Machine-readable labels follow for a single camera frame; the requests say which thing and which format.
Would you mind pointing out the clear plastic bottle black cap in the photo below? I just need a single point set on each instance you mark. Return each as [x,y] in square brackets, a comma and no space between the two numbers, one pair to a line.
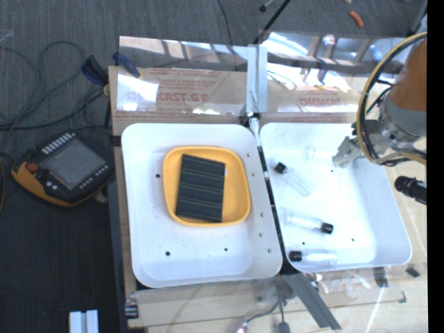
[308,222]
[295,180]
[315,257]

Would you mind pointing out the black cylinder on white bracket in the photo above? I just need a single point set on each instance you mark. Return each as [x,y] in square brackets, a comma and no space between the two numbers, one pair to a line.
[411,186]

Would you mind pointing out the dark striped rectangular pad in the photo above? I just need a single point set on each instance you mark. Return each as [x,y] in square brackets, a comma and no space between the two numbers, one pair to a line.
[201,189]

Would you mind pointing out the brown cardboard board red print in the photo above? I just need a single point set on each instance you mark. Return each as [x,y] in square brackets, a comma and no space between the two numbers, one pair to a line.
[222,89]

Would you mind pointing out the white plastic tray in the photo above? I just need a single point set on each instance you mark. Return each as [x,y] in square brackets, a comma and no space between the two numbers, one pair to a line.
[347,203]
[194,252]

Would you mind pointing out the orange toy sausage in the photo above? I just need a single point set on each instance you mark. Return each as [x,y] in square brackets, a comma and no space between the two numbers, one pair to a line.
[356,18]

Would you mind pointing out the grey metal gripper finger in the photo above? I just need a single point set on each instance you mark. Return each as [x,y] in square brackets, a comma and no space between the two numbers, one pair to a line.
[341,159]
[348,142]

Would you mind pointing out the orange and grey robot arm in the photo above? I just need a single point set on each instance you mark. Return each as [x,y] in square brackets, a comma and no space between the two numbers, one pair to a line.
[412,82]

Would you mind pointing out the yellow plate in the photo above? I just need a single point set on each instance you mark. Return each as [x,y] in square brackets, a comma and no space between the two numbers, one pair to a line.
[236,186]

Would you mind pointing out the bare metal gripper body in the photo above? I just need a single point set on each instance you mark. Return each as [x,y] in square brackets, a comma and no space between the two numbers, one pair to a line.
[376,139]

